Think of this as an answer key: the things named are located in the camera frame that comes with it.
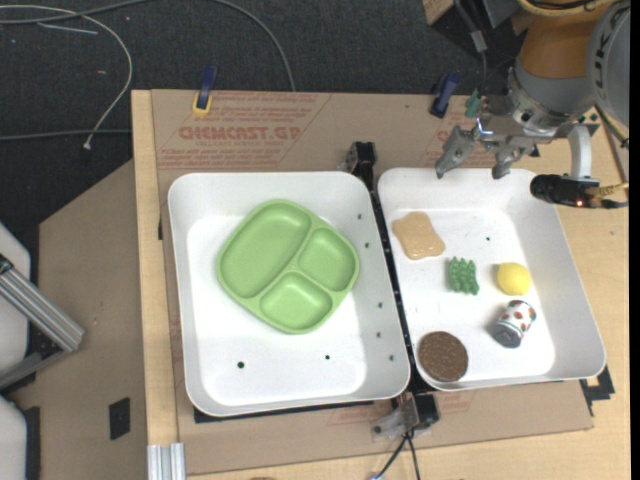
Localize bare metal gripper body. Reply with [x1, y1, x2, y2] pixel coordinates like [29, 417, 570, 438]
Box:
[474, 92, 574, 155]

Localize beige toy bread slice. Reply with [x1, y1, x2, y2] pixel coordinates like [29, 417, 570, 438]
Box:
[391, 210, 447, 262]

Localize yellow toy lemon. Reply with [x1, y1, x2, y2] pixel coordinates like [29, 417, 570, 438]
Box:
[496, 261, 532, 296]

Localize thin black rod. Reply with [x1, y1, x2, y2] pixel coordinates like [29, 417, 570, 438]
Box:
[367, 167, 419, 394]

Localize small white can red print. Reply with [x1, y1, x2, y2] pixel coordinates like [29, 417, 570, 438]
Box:
[489, 299, 538, 349]

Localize brown cardboard board red print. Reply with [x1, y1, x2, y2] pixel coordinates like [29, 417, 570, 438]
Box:
[149, 89, 596, 475]

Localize white plastic tray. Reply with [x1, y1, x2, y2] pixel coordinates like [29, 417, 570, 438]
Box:
[376, 166, 607, 392]
[166, 169, 412, 418]

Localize brown round toy biscuit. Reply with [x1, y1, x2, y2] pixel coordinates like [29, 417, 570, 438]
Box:
[416, 330, 470, 383]

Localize green divided plate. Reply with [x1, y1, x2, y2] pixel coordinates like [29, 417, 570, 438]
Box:
[215, 198, 361, 336]

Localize black cylinder on white bracket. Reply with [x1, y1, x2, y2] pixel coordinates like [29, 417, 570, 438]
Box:
[529, 123, 601, 208]

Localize black block with thin wires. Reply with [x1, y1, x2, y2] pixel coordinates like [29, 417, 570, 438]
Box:
[342, 140, 377, 177]
[372, 391, 441, 442]

